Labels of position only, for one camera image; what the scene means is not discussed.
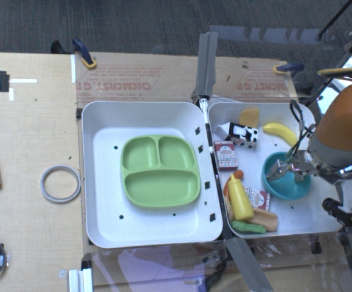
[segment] green divided plate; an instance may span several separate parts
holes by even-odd
[[[121,165],[124,191],[137,206],[182,206],[200,193],[195,152],[181,137],[134,137],[123,146]]]

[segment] yellow banana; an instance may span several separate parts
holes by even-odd
[[[281,136],[290,146],[293,146],[297,142],[296,134],[286,125],[277,122],[267,123],[263,126],[263,131]]]

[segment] yellow bottle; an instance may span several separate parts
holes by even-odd
[[[235,221],[245,221],[254,216],[253,207],[240,179],[231,174],[229,185],[229,196]]]

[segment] teal bowl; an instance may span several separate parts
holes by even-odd
[[[303,198],[311,187],[311,177],[306,175],[301,182],[295,182],[295,175],[292,172],[286,174],[279,179],[268,182],[266,174],[276,162],[277,159],[285,160],[285,152],[273,153],[266,158],[262,168],[262,184],[265,191],[269,192],[272,196],[283,200],[297,200]]]

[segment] white ring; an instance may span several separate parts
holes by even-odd
[[[73,176],[76,179],[77,182],[77,188],[75,190],[75,192],[70,195],[67,198],[55,198],[51,195],[49,195],[45,188],[44,188],[44,182],[47,178],[47,176],[52,173],[53,171],[58,171],[58,170],[63,170],[63,171],[68,171],[69,173],[73,174]],[[70,200],[73,200],[75,197],[77,197],[77,195],[80,193],[80,189],[81,189],[81,179],[80,179],[80,175],[78,174],[78,172],[73,169],[71,166],[69,165],[64,165],[64,164],[57,164],[54,165],[53,167],[49,167],[43,174],[41,177],[41,192],[43,194],[43,197],[45,197],[47,200],[54,202],[54,203],[67,203]]]

